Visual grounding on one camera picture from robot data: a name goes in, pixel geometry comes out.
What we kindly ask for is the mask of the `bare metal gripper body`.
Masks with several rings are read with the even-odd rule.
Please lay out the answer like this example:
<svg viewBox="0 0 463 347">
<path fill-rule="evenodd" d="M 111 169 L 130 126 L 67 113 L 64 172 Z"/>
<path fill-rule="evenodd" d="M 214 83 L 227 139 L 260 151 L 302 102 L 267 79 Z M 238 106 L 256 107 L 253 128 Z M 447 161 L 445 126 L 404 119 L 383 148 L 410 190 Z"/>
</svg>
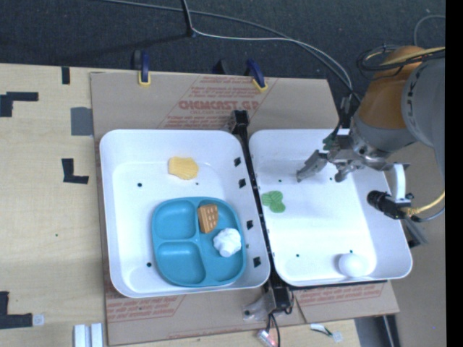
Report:
<svg viewBox="0 0 463 347">
<path fill-rule="evenodd" d="M 384 152 L 364 141 L 356 131 L 348 134 L 331 133 L 326 138 L 327 159 L 339 173 L 351 173 L 364 167 L 376 171 L 390 169 L 386 160 L 389 152 Z"/>
</svg>

